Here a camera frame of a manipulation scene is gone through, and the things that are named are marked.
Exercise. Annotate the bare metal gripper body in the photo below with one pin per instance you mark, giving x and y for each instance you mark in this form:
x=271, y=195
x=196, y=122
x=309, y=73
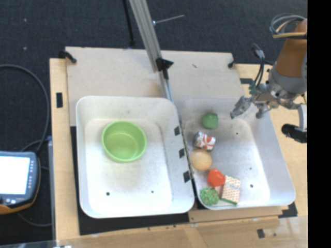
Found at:
x=275, y=97

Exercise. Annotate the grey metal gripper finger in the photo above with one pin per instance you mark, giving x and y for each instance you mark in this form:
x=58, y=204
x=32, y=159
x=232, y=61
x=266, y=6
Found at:
x=240, y=106
x=261, y=111

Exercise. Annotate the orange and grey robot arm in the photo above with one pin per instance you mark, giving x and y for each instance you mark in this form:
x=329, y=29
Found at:
x=291, y=58

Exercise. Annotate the green round toy fruit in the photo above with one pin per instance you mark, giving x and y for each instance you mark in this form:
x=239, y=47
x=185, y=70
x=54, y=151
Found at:
x=210, y=120

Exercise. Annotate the red and white can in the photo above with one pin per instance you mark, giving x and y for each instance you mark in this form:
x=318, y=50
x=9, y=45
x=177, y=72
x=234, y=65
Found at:
x=204, y=140

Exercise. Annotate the white plastic tray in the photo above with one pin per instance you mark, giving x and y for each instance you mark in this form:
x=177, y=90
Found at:
x=129, y=187
x=258, y=164

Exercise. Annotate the beige round bread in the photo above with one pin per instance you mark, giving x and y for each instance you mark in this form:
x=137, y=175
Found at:
x=201, y=159

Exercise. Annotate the red toy pepper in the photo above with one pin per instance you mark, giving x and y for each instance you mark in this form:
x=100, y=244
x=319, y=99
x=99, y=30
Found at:
x=216, y=177

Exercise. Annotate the orange and white carton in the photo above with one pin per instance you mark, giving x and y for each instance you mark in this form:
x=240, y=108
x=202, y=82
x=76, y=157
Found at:
x=231, y=190

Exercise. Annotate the green toy grapes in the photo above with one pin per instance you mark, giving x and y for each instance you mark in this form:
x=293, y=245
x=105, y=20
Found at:
x=209, y=196

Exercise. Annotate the green bowl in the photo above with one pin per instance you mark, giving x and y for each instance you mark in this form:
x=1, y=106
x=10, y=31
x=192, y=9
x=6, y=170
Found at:
x=124, y=141

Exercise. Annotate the pale flat board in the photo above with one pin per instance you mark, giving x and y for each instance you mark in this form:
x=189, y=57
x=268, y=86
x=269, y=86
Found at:
x=116, y=71

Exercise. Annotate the black cylinder on white bracket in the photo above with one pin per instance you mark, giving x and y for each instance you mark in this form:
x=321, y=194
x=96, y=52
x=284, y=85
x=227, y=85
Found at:
x=294, y=132

